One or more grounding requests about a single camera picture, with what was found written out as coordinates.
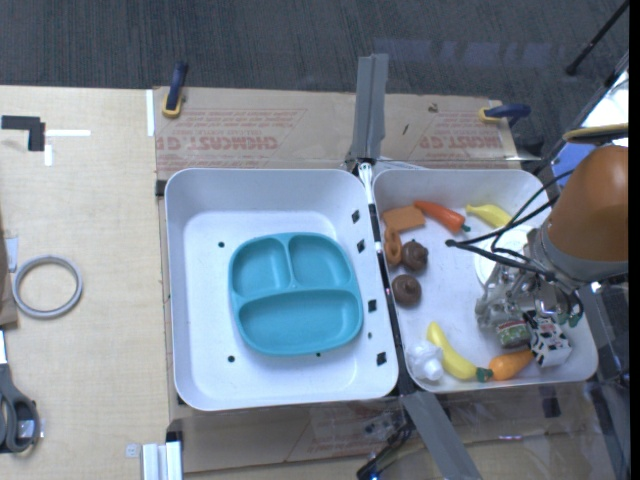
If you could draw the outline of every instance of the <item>metal ring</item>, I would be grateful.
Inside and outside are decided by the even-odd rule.
[[[50,265],[50,264],[60,265],[61,267],[64,267],[69,272],[71,272],[71,275],[73,275],[76,281],[76,291],[65,304],[63,304],[62,306],[56,309],[52,309],[51,311],[44,311],[44,310],[32,308],[22,300],[22,297],[20,297],[20,283],[22,283],[24,276],[34,268],[40,265]],[[56,256],[54,254],[47,254],[44,256],[36,256],[35,258],[31,258],[30,260],[20,265],[18,270],[16,270],[16,275],[13,278],[13,284],[11,286],[13,289],[13,297],[15,298],[16,303],[18,304],[18,308],[24,314],[33,318],[50,319],[50,318],[56,318],[58,316],[64,315],[65,313],[69,312],[77,304],[78,300],[80,300],[80,295],[82,294],[82,277],[80,276],[80,270],[78,270],[78,267],[76,267],[68,259],[62,256]]]

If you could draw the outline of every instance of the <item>brown toy mushroom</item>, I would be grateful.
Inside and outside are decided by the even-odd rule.
[[[422,270],[427,266],[429,251],[422,244],[411,240],[402,246],[402,264],[409,270]]]
[[[399,304],[411,306],[422,296],[422,287],[418,280],[409,274],[401,274],[391,283],[393,296]]]

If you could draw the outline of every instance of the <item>orange toy carrot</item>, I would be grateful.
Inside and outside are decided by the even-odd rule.
[[[422,210],[432,219],[437,220],[440,224],[446,227],[452,233],[457,233],[461,229],[464,231],[470,231],[471,228],[464,225],[464,216],[458,212],[442,206],[438,203],[432,203],[430,201],[414,201],[413,206]]]
[[[515,377],[532,360],[533,354],[527,348],[494,357],[489,362],[489,369],[493,372],[494,380],[508,380]]]

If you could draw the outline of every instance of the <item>toy banana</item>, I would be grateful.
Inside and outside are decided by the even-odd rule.
[[[481,206],[471,206],[468,204],[465,210],[467,213],[481,218],[495,228],[506,226],[511,220],[511,215],[495,204],[483,204]]]
[[[444,331],[436,322],[429,324],[427,339],[442,349],[442,367],[446,372],[461,380],[476,377],[476,366],[456,352],[447,340]]]

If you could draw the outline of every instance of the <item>blue plate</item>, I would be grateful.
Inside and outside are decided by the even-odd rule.
[[[346,254],[318,233],[280,233],[242,244],[229,266],[242,338],[275,356],[345,345],[362,327],[362,300]]]

